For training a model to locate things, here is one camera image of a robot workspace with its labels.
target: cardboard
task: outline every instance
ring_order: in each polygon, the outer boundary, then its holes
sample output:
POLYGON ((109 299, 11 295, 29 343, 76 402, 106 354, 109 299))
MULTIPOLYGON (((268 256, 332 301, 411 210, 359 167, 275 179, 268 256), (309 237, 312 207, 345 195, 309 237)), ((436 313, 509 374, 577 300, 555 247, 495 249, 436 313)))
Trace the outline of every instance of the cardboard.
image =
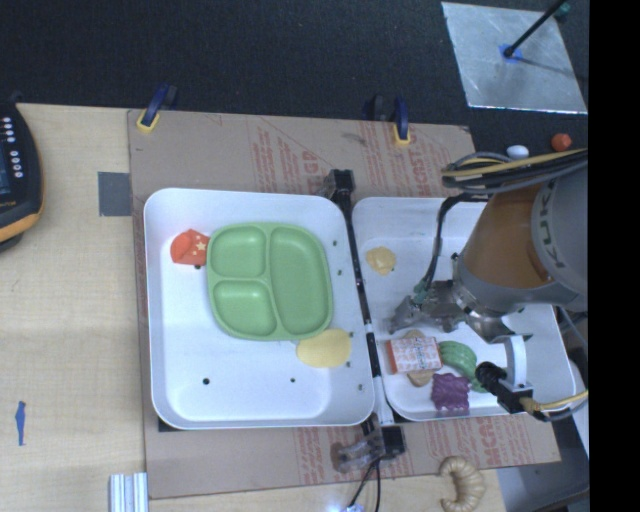
MULTIPOLYGON (((351 169, 354 202, 368 196, 452 195, 439 170, 474 151, 460 126, 410 125, 397 145, 391 123, 166 111, 156 128, 128 113, 132 215, 142 358, 144 432, 153 499, 358 481, 332 452, 363 437, 355 427, 175 431, 158 419, 150 394, 142 211, 165 187, 316 194, 331 169, 351 169)), ((403 423, 407 451, 383 478, 434 474, 448 455, 478 468, 556 462, 552 426, 528 416, 403 423)))

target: black rod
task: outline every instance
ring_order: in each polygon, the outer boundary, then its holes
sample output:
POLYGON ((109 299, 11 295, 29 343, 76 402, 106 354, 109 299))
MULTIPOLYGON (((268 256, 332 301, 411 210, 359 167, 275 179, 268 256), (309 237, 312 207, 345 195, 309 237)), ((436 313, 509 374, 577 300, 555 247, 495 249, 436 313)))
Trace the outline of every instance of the black rod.
POLYGON ((536 21, 533 25, 531 25, 529 30, 527 30, 524 34, 522 34, 522 36, 520 36, 520 39, 518 39, 511 46, 508 46, 507 48, 505 48, 505 50, 502 52, 502 55, 504 55, 507 58, 511 57, 513 55, 513 52, 516 51, 516 48, 520 46, 525 41, 525 39, 527 39, 531 34, 533 34, 540 25, 542 25, 545 21, 547 21, 547 18, 552 16, 553 13, 556 12, 560 8, 560 6, 565 2, 566 0, 557 0, 551 7, 549 7, 549 9, 547 9, 547 11, 540 17, 538 21, 536 21))

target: white plastic tray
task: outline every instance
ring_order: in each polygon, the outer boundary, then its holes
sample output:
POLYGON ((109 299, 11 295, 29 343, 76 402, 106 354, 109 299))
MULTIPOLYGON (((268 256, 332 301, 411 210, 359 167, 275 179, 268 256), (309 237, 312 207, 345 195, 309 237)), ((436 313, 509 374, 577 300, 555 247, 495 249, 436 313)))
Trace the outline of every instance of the white plastic tray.
MULTIPOLYGON (((442 199, 432 198, 367 198, 354 208, 353 225, 378 343, 385 394, 391 407, 412 421, 507 414, 493 395, 474 391, 469 395, 468 412, 438 411, 430 398, 431 384, 415 387, 406 375, 389 372, 384 343, 392 337, 402 337, 411 329, 420 329, 438 341, 455 340, 467 344, 475 351, 478 364, 491 361, 498 366, 506 365, 504 345, 487 344, 465 324, 460 324, 448 334, 426 321, 401 329, 393 336, 385 329, 385 319, 390 318, 402 299, 412 293, 429 266, 436 214, 441 202, 442 199), (367 252, 379 246, 390 249, 397 258, 394 270, 385 276, 366 262, 367 252)), ((482 203, 460 203, 447 213, 436 280, 451 278, 450 257, 454 252, 462 251, 483 207, 482 203)), ((516 333, 533 333, 526 342, 526 353, 527 380, 534 386, 534 398, 540 402, 551 402, 575 394, 571 366, 551 306, 527 306, 522 313, 506 317, 505 323, 516 333)), ((445 372, 459 375, 448 366, 440 371, 445 372)))
POLYGON ((366 332, 344 217, 317 196, 163 189, 144 208, 151 391, 158 415, 179 429, 355 425, 373 409, 366 332), (347 364, 312 368, 292 341, 252 341, 215 322, 206 270, 175 264, 187 229, 205 235, 242 222, 306 228, 326 252, 333 289, 329 328, 353 333, 347 364))

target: silver metal sheet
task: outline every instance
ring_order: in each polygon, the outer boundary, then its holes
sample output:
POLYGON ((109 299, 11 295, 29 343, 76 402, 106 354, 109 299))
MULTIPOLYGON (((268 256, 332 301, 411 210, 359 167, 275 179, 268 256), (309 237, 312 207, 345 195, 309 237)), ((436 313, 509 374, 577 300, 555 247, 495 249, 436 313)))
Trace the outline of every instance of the silver metal sheet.
POLYGON ((504 48, 544 12, 446 2, 442 6, 469 106, 587 113, 555 18, 548 18, 505 58, 504 48))

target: green divided plate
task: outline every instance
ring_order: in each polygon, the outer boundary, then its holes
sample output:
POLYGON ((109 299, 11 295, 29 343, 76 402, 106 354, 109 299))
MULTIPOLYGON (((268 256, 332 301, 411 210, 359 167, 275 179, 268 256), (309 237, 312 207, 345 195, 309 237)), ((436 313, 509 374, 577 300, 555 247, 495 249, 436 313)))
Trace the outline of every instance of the green divided plate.
POLYGON ((207 282, 216 321, 238 338, 309 338, 333 314, 324 248, 298 226, 255 222, 217 230, 207 248, 207 282))

